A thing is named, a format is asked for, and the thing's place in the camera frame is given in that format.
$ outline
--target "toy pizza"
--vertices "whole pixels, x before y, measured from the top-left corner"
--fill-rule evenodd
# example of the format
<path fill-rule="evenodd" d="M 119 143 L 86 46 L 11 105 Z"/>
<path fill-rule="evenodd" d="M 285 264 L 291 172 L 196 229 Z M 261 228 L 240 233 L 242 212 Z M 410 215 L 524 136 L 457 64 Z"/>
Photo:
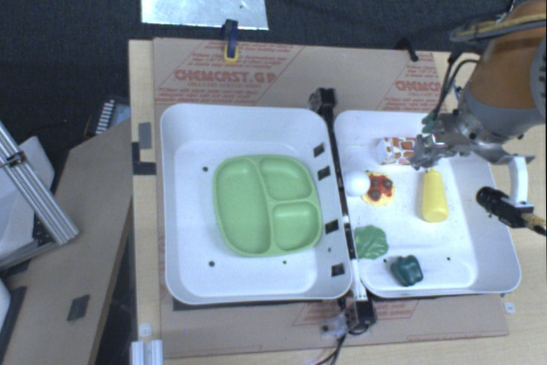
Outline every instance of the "toy pizza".
<path fill-rule="evenodd" d="M 376 207 L 390 204 L 395 197 L 393 181 L 380 172 L 367 171 L 367 175 L 370 179 L 370 188 L 361 198 Z"/>

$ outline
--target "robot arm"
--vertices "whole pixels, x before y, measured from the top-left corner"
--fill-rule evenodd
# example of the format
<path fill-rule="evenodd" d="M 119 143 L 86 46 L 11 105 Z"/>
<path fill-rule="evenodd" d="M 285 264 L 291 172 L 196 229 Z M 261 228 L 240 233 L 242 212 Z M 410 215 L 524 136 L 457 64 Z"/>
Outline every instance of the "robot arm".
<path fill-rule="evenodd" d="M 544 0 L 522 3 L 504 21 L 531 15 L 544 17 L 546 9 Z M 449 114 L 433 111 L 424 120 L 423 135 L 417 136 L 411 159 L 415 169 L 429 168 L 443 157 L 473 152 L 492 164 L 508 164 L 511 195 L 483 192 L 477 200 L 491 213 L 497 209 L 492 207 L 494 204 L 505 208 L 504 203 L 508 203 L 516 209 L 512 216 L 506 209 L 497 209 L 506 216 L 506 221 L 502 216 L 500 219 L 512 227 L 523 227 L 522 215 L 533 210 L 526 202 L 526 164 L 533 156 L 513 156 L 503 149 L 503 144 L 545 123 L 544 21 L 541 24 L 507 33 L 488 44 L 460 95 L 458 108 Z"/>

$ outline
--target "white ball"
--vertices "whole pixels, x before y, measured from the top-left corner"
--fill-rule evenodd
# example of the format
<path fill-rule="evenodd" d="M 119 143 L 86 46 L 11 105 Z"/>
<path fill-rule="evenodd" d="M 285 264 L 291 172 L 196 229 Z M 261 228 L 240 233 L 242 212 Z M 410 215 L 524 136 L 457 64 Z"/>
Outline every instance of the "white ball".
<path fill-rule="evenodd" d="M 344 189 L 350 197 L 361 197 L 368 192 L 370 179 L 360 170 L 352 170 L 344 174 Z"/>

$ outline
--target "dark green pepper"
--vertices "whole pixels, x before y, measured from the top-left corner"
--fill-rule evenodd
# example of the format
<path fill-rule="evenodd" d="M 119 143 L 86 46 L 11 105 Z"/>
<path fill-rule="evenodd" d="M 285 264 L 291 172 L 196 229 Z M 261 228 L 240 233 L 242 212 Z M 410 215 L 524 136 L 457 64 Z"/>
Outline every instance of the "dark green pepper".
<path fill-rule="evenodd" d="M 403 286 L 412 286 L 424 279 L 420 264 L 415 256 L 398 257 L 390 266 L 391 273 Z"/>

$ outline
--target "green divided tray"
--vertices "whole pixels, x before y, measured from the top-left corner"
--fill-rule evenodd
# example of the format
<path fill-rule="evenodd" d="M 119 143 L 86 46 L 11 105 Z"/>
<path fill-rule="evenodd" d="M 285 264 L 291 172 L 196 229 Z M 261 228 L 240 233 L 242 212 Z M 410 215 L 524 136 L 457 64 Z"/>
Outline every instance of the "green divided tray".
<path fill-rule="evenodd" d="M 321 236 L 321 206 L 308 169 L 289 156 L 240 156 L 215 170 L 216 221 L 242 256 L 306 250 Z"/>

